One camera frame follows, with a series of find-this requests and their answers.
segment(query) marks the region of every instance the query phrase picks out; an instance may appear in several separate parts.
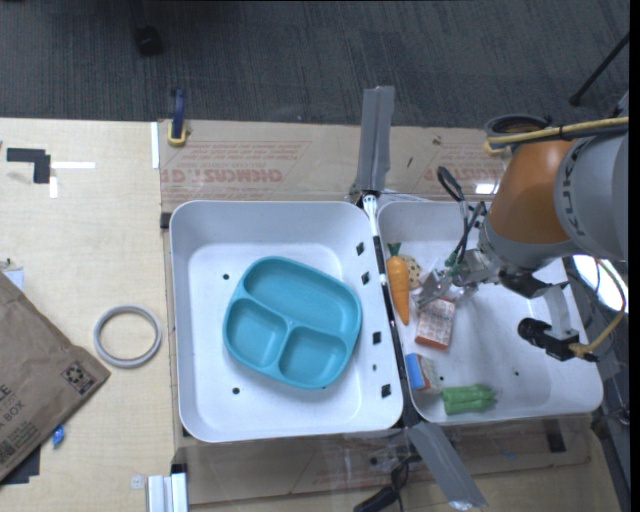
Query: toy carrot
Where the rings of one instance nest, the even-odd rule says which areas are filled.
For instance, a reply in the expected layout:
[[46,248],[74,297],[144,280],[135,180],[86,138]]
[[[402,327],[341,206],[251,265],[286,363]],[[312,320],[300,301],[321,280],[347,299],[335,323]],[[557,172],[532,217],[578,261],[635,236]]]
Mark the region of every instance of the toy carrot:
[[404,325],[409,323],[409,269],[405,261],[398,256],[400,244],[387,244],[391,256],[387,259],[387,279],[391,289],[393,306]]

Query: blue divided plate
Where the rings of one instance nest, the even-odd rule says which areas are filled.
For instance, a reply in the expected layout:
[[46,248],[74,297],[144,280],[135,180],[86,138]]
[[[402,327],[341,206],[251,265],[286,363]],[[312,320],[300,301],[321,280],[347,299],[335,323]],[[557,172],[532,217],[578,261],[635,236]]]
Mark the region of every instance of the blue divided plate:
[[224,344],[238,361],[293,386],[323,388],[346,367],[362,308],[344,283],[288,258],[254,262],[227,307]]

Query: light wood surface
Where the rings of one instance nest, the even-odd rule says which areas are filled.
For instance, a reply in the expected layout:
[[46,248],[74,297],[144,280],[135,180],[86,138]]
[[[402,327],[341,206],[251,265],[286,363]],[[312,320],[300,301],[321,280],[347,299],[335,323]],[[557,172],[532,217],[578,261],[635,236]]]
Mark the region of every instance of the light wood surface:
[[[111,368],[105,386],[66,422],[63,443],[43,445],[39,476],[26,485],[0,486],[0,510],[143,511],[145,492],[132,488],[132,477],[168,474],[174,454],[160,179],[152,169],[150,125],[0,119],[0,138],[0,253],[24,266],[28,297],[94,354],[94,324],[110,307],[141,304],[165,329],[165,342],[149,363]],[[45,149],[52,161],[95,162],[96,168],[58,171],[59,197],[51,199],[48,186],[31,182],[30,164],[6,161],[7,147]],[[104,338],[116,355],[130,357],[149,346],[151,331],[122,317]],[[586,436],[584,464],[478,477],[486,510],[619,510],[600,444]],[[194,509],[351,510],[373,491]],[[452,510],[434,482],[407,489],[405,507]]]

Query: cardboard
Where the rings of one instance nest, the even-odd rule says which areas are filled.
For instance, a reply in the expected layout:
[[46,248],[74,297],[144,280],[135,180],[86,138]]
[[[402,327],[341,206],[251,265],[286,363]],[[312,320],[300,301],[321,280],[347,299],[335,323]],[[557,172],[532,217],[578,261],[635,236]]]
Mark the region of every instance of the cardboard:
[[0,272],[0,481],[109,375]]

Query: ring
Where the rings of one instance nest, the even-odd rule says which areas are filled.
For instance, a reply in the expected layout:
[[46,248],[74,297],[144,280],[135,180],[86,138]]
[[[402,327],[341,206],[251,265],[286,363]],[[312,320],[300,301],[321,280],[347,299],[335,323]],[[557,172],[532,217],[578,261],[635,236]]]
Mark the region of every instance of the ring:
[[[105,348],[102,346],[102,341],[100,340],[100,335],[105,324],[114,316],[121,315],[123,313],[134,313],[136,315],[140,315],[141,317],[148,320],[155,330],[155,338],[153,340],[153,345],[151,345],[151,348],[141,356],[134,357],[132,359],[122,359],[120,357],[112,356],[105,350]],[[138,306],[137,304],[123,304],[122,306],[115,306],[111,309],[108,309],[98,319],[95,327],[93,328],[93,344],[98,351],[98,355],[107,363],[119,368],[136,368],[146,363],[158,351],[161,341],[162,327],[160,327],[160,322],[151,311],[149,311],[147,308],[143,308],[142,306]]]

